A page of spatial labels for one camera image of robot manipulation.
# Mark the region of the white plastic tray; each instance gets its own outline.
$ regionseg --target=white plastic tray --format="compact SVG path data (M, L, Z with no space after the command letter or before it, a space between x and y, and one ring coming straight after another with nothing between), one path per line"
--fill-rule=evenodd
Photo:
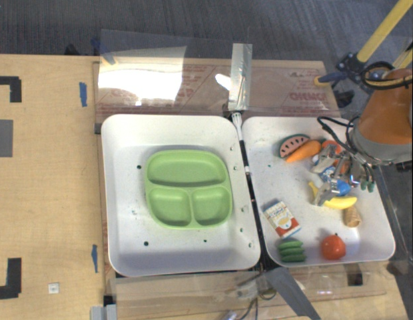
M344 140L345 128L331 126ZM310 204L312 190L307 183L314 181L318 187L321 184L319 176L309 172L310 160L286 163L274 155L276 144L289 135L305 133L312 139L330 139L316 118L252 117L244 122L242 133L258 208L276 199L284 201L302 227L293 238L304 243L307 260L304 263L283 263L277 250L282 240L264 215L260 215L266 248L276 263L294 267L385 261L394 254L392 230L377 189L373 193L360 188L350 192L358 197L356 208L363 222L357 228L349 228L343 223L341 210ZM333 233L338 233L346 243L347 254L338 261L328 261L320 253L320 242Z
M127 277L242 270L260 257L236 129L222 117L113 115L101 128L109 259ZM167 229L151 217L144 166L164 149L206 149L226 164L230 219L210 229Z

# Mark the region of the toy carrot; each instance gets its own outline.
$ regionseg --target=toy carrot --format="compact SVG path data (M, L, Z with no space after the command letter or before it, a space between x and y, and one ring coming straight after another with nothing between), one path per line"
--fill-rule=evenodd
M317 140L309 140L303 146L296 149L292 154L286 158L287 163L300 161L313 155L318 154L322 149L322 145Z

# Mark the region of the white square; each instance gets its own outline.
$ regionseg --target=white square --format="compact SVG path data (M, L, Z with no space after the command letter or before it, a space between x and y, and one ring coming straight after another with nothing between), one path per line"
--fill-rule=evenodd
M48 294L58 294L60 293L60 283L49 283L48 284Z

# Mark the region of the gray square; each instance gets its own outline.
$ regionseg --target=gray square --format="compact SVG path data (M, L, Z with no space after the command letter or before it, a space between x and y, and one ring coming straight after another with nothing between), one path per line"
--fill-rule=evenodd
M0 157L13 156L13 120L0 120Z

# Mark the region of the toy tomato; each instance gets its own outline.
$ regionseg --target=toy tomato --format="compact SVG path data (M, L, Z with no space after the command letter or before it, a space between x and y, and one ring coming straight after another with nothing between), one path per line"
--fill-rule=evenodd
M340 259L346 255L346 244L337 234L326 237L320 248L326 259Z

